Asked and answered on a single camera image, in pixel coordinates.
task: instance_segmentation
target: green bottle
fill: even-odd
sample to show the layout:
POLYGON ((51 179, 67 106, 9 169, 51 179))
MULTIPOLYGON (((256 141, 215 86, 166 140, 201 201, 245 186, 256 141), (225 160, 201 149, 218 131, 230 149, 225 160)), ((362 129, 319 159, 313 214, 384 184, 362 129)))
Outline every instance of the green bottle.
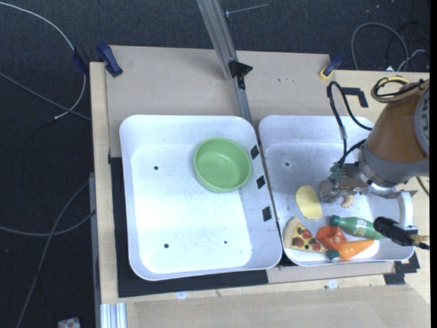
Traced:
POLYGON ((330 218, 332 226, 339 226, 346 232, 357 237, 381 239, 383 235, 373 228, 373 223, 360 217, 340 217, 333 215, 330 218))

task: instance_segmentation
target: yellow oval object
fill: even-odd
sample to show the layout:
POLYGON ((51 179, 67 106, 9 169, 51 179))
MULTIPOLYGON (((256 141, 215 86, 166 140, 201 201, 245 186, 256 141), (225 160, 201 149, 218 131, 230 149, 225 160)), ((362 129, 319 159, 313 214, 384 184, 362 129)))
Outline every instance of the yellow oval object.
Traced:
POLYGON ((307 184, 301 186, 296 192, 296 201, 302 215, 307 219, 322 217, 322 206, 313 187, 307 184))

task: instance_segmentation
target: toy bottle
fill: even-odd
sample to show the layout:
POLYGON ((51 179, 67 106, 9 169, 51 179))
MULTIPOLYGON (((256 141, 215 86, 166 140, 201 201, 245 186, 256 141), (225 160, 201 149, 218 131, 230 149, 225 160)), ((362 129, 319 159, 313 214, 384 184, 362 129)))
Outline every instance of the toy bottle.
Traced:
POLYGON ((333 215, 330 218, 332 226, 339 226, 341 229, 358 237, 370 239, 381 239, 383 235, 373 228, 373 223, 360 217, 340 217, 333 215))
POLYGON ((374 244, 373 239, 366 239, 364 241, 351 241, 340 244, 337 250, 328 250, 326 255, 329 260, 337 258, 338 256, 343 259, 350 259, 352 256, 365 251, 368 247, 374 244))

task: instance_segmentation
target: wooden table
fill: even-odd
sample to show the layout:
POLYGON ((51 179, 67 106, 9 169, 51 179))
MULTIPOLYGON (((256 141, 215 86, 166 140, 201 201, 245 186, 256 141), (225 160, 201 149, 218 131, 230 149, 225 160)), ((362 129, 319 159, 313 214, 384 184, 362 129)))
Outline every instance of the wooden table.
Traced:
MULTIPOLYGON (((96 181, 98 287, 101 310, 126 304, 128 327, 430 327, 429 252, 418 249, 421 268, 406 284, 388 286, 382 274, 394 263, 291 266, 267 270, 269 284, 241 288, 120 298, 117 292, 111 157, 120 156, 118 127, 129 115, 237 115, 232 85, 224 82, 213 50, 112 46, 124 70, 113 78, 104 64, 91 63, 91 106, 96 181), (326 289, 338 286, 338 289, 326 289)), ((332 115, 328 82, 318 77, 327 55, 238 53, 254 70, 246 76, 254 127, 270 114, 332 115)), ((401 73, 410 81, 427 73, 401 73)), ((359 87, 369 108, 350 100, 352 111, 375 122, 383 105, 369 91, 386 72, 336 70, 330 80, 359 87)), ((341 98, 340 114, 345 115, 341 98)), ((429 234, 429 198, 415 180, 414 224, 429 234)))

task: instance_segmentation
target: bottle cap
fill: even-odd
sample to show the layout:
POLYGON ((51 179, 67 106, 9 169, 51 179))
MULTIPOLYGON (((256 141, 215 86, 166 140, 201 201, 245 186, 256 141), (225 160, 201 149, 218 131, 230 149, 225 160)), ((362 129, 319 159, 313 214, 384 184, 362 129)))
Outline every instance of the bottle cap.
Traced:
POLYGON ((330 225, 331 226, 338 226, 340 222, 340 216, 333 215, 330 217, 330 225))
POLYGON ((340 256, 340 253, 336 250, 328 250, 326 252, 326 256, 328 256, 329 260, 332 260, 332 259, 338 258, 340 256))

